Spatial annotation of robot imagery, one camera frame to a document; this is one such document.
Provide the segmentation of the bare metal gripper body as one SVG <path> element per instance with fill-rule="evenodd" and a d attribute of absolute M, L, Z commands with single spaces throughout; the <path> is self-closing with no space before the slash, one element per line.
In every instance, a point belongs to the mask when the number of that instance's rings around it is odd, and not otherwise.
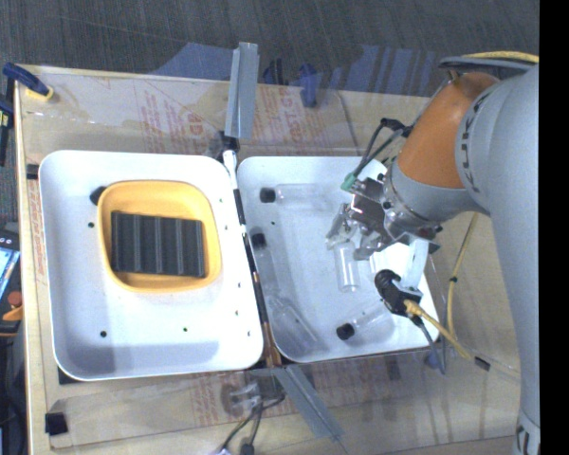
<path fill-rule="evenodd" d="M 410 246 L 414 240 L 427 241 L 429 252 L 440 248 L 435 238 L 441 225 L 408 207 L 390 176 L 356 180 L 351 192 L 350 216 L 356 220 L 359 235 L 376 232 L 384 238 L 384 249 L 397 243 Z"/>

